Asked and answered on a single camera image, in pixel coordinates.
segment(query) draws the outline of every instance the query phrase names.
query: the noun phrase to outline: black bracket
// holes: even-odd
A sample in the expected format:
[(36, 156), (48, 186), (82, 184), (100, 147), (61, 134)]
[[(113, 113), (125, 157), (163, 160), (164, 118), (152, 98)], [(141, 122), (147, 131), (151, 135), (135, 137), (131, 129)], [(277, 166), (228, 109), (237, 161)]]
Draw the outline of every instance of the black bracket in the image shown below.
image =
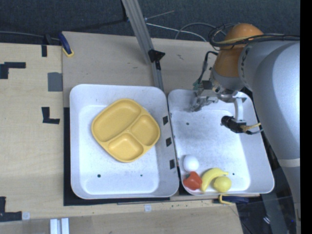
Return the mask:
[(16, 212), (16, 213), (5, 212), (5, 199), (6, 197), (0, 197), (0, 222), (22, 220), (21, 212)]
[(166, 53), (164, 52), (160, 52), (160, 51), (157, 51), (155, 49), (151, 49), (149, 52), (148, 52), (148, 55), (150, 57), (150, 60), (151, 62), (155, 62), (156, 64), (156, 69), (157, 70), (161, 70), (161, 67), (160, 67), (160, 59), (162, 59), (164, 57)]
[(52, 41), (52, 38), (49, 34), (44, 34), (44, 38), (43, 38), (43, 44), (44, 45), (54, 45), (53, 44), (53, 41)]

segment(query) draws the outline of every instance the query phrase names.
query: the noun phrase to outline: black cable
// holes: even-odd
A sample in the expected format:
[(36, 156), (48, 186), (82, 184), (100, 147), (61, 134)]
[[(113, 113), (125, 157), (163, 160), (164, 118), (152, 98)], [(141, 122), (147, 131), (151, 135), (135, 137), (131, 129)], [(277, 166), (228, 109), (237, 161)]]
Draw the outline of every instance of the black cable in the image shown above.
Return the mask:
[[(21, 36), (29, 36), (29, 37), (38, 37), (38, 38), (44, 38), (44, 36), (36, 35), (36, 34), (30, 34), (30, 33), (24, 33), (24, 32), (14, 32), (14, 31), (0, 31), (0, 34), (8, 34), (8, 35), (21, 35)], [(59, 41), (58, 38), (51, 38), (52, 40)]]
[(247, 44), (247, 43), (252, 43), (252, 42), (262, 42), (262, 41), (275, 41), (275, 40), (295, 40), (299, 41), (300, 36), (296, 35), (284, 35), (284, 34), (263, 34), (263, 35), (257, 35), (257, 36), (252, 36), (252, 37), (246, 37), (245, 39), (242, 40), (237, 40), (232, 43), (222, 43), (222, 42), (216, 42), (215, 37), (224, 29), (233, 27), (237, 25), (238, 23), (228, 23), (224, 24), (209, 33), (209, 43), (215, 48), (215, 47), (226, 47), (226, 46), (231, 46), (234, 47), (235, 45), (239, 44)]
[(90, 30), (90, 29), (98, 29), (103, 26), (109, 26), (109, 25), (119, 24), (122, 22), (128, 22), (128, 16), (127, 16), (126, 9), (125, 9), (125, 6), (123, 5), (122, 0), (120, 0), (120, 4), (121, 4), (121, 9), (122, 9), (122, 19), (109, 21), (109, 22), (96, 23), (96, 24), (92, 24), (92, 25), (88, 25), (84, 27), (79, 27), (79, 28), (74, 28), (74, 29), (71, 29), (70, 31), (84, 31), (84, 30)]
[(256, 131), (256, 132), (246, 131), (246, 133), (247, 133), (248, 135), (255, 135), (255, 134), (261, 133), (262, 131), (263, 131), (263, 128), (260, 129), (259, 131)]
[(207, 53), (206, 53), (206, 55), (205, 55), (205, 59), (204, 59), (204, 63), (203, 63), (203, 67), (202, 67), (202, 70), (201, 70), (201, 74), (200, 74), (200, 76), (199, 76), (199, 78), (198, 78), (198, 80), (197, 80), (197, 83), (198, 84), (200, 84), (200, 82), (201, 82), (201, 79), (203, 78), (203, 75), (204, 75), (204, 73), (205, 73), (205, 71), (207, 70), (207, 66), (208, 66), (208, 55), (209, 54), (214, 54), (214, 55), (218, 55), (218, 53), (217, 52), (214, 52), (214, 51), (208, 51)]

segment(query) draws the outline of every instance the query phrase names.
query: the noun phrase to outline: yellow lemon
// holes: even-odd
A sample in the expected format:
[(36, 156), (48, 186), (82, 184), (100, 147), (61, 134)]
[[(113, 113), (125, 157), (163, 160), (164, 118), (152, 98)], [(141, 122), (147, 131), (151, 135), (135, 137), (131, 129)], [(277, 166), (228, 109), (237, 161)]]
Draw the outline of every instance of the yellow lemon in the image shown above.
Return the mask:
[(227, 192), (232, 186), (232, 182), (229, 177), (220, 176), (214, 181), (213, 187), (220, 193)]

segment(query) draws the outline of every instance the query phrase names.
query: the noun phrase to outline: yellow plate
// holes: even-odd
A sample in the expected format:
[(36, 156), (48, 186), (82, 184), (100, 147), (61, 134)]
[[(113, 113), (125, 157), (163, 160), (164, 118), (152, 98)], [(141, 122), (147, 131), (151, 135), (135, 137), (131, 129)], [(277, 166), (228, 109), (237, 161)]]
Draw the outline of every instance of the yellow plate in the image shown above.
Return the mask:
[(155, 119), (137, 102), (120, 99), (92, 121), (92, 135), (112, 157), (132, 162), (151, 149), (160, 137)]

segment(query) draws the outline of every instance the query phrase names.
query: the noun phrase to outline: white cable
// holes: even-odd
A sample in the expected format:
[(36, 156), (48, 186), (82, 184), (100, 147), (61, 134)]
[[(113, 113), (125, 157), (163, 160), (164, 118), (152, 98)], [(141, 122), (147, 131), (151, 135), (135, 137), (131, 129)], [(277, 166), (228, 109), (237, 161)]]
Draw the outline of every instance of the white cable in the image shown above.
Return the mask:
[(184, 29), (186, 29), (187, 27), (190, 27), (190, 26), (194, 26), (194, 25), (203, 25), (203, 26), (208, 26), (210, 28), (213, 28), (213, 29), (216, 29), (217, 27), (215, 27), (214, 25), (211, 25), (209, 23), (205, 23), (205, 22), (192, 22), (192, 23), (189, 23), (185, 26), (183, 26), (178, 32), (177, 34), (175, 35), (175, 39), (177, 39), (177, 36), (183, 32)]
[(169, 14), (169, 13), (172, 13), (172, 12), (174, 12), (174, 10), (168, 11), (168, 12), (165, 12), (165, 13), (161, 13), (161, 14), (158, 14), (158, 15), (155, 15), (155, 16), (151, 16), (151, 17), (149, 17), (149, 18), (145, 18), (145, 20), (149, 20), (149, 19), (151, 19), (151, 18), (156, 18), (156, 17), (164, 16), (164, 15)]
[(177, 29), (172, 29), (172, 28), (168, 28), (168, 27), (164, 27), (164, 26), (160, 26), (160, 25), (156, 25), (156, 24), (151, 24), (151, 23), (146, 23), (147, 25), (149, 26), (154, 26), (154, 27), (158, 27), (158, 28), (162, 28), (162, 29), (168, 29), (168, 30), (173, 30), (173, 31), (176, 31), (176, 32), (183, 32), (183, 33), (188, 33), (188, 34), (192, 34), (194, 36), (197, 36), (199, 38), (201, 38), (203, 41), (207, 42), (206, 39), (204, 39), (202, 36), (196, 34), (196, 33), (193, 33), (193, 32), (189, 32), (189, 31), (179, 31)]

